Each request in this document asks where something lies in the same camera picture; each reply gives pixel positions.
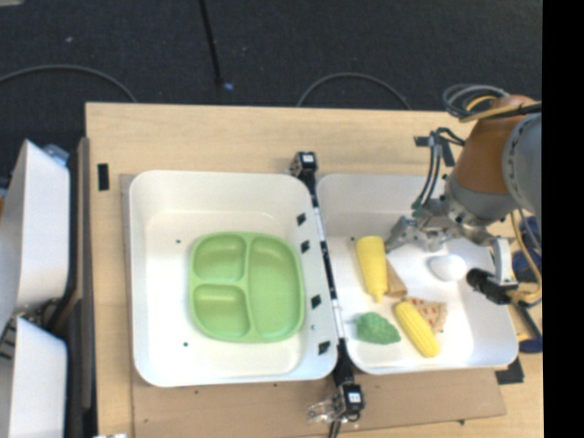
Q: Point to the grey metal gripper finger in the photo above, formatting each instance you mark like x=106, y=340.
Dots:
x=398, y=234
x=432, y=242

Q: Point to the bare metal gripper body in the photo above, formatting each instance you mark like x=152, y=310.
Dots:
x=449, y=224

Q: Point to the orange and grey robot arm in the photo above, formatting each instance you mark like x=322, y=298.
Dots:
x=488, y=153

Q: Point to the white egg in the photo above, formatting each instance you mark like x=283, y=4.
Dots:
x=448, y=266

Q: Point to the yellow squeeze bottle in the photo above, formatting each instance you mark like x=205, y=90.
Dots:
x=372, y=263

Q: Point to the tan cone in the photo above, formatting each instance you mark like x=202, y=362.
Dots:
x=396, y=283

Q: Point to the pizza slice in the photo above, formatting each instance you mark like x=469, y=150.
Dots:
x=433, y=314

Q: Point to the thin black and white rod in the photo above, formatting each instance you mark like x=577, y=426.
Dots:
x=325, y=249

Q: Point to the yellow corn cob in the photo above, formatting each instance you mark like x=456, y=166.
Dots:
x=416, y=329

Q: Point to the green broccoli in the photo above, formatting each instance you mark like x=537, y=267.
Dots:
x=376, y=329

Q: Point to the white plastic tray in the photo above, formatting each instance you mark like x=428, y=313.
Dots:
x=483, y=326
x=164, y=226

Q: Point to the green divided plate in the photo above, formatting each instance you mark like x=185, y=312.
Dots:
x=269, y=285

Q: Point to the black cylinder on white bracket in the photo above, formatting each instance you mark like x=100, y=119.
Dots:
x=495, y=281

